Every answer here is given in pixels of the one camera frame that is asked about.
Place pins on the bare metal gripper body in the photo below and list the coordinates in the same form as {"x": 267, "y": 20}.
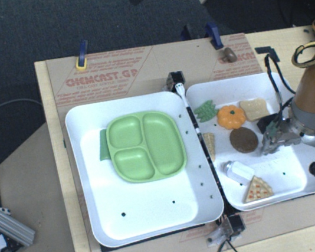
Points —
{"x": 287, "y": 132}

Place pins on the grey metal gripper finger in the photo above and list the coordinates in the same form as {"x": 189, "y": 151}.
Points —
{"x": 265, "y": 148}
{"x": 274, "y": 146}

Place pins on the white plastic tray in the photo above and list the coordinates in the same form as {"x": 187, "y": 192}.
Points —
{"x": 280, "y": 161}
{"x": 146, "y": 205}

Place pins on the brown round biscuit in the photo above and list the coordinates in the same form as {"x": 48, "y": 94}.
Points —
{"x": 243, "y": 140}

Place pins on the clear plastic bottle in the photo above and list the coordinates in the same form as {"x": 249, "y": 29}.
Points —
{"x": 240, "y": 172}

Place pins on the beige bread slice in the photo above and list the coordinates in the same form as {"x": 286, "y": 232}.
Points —
{"x": 254, "y": 109}

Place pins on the pizza slice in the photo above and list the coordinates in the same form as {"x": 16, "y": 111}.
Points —
{"x": 257, "y": 191}

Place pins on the orange pumpkin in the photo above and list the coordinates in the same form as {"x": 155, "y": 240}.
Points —
{"x": 231, "y": 117}

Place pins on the beige waffle cone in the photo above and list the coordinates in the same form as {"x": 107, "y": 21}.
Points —
{"x": 209, "y": 143}

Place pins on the green pea pods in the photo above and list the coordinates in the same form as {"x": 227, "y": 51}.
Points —
{"x": 205, "y": 111}

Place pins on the thin black and white rod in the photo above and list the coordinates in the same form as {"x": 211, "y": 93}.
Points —
{"x": 196, "y": 125}

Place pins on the green divided plate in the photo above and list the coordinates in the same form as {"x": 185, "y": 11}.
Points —
{"x": 160, "y": 143}

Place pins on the brown cardboard board red print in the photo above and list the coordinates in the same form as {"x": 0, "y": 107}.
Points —
{"x": 124, "y": 68}

